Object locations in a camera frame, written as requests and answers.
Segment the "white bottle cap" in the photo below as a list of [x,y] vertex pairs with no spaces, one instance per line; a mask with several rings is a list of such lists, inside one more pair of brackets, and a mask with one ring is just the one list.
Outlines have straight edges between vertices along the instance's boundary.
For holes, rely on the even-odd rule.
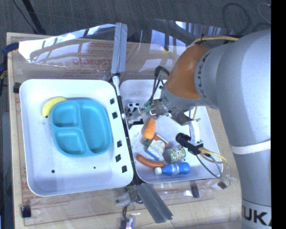
[[154,173],[155,173],[156,175],[161,175],[161,174],[162,174],[161,167],[156,167],[156,168],[154,169]]

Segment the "blue bottle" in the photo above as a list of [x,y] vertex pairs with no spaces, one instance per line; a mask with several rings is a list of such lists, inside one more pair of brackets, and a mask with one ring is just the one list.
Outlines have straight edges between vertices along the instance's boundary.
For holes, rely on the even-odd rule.
[[188,174],[190,171],[190,165],[186,162],[182,162],[180,164],[168,164],[164,167],[157,167],[154,170],[156,175],[167,174],[169,176]]

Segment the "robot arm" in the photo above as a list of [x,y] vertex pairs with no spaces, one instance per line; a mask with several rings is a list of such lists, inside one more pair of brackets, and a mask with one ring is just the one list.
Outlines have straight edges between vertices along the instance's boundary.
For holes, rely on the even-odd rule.
[[271,227],[270,30],[212,49],[193,45],[180,56],[155,105],[181,125],[184,112],[219,109],[242,189],[243,229]]

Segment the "small carton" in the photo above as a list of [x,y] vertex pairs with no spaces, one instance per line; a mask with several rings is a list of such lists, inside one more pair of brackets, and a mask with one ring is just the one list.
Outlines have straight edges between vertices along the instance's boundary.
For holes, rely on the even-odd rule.
[[146,149],[146,153],[148,153],[154,159],[159,160],[167,144],[168,141],[157,134]]

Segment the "white tape band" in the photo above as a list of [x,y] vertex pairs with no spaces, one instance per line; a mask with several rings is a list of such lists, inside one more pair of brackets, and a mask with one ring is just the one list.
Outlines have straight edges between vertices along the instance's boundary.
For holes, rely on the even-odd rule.
[[263,142],[263,143],[259,143],[259,144],[250,145],[250,146],[242,146],[242,147],[235,147],[232,145],[230,146],[234,154],[245,155],[245,154],[251,154],[251,153],[271,149],[271,140]]

